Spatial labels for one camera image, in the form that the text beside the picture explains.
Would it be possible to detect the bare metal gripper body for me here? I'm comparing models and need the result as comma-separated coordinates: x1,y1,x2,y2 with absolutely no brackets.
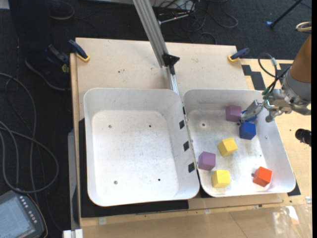
263,89,312,116

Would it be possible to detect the purple cube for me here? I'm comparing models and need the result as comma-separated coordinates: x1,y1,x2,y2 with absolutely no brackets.
225,105,243,122
198,151,216,172

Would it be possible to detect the blue cube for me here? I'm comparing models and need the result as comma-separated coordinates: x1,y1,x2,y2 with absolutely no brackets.
239,121,257,140

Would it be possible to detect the white plastic tray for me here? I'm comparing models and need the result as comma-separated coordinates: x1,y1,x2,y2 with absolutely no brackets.
83,87,201,207
183,89,297,198

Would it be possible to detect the yellow cube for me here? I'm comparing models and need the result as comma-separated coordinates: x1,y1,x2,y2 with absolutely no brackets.
211,169,231,188
217,137,238,157

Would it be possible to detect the orange cube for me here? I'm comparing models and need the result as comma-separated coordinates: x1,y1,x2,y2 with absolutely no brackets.
252,166,273,188

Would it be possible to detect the pale wooden board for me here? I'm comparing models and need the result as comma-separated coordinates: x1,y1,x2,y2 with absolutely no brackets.
74,37,284,208

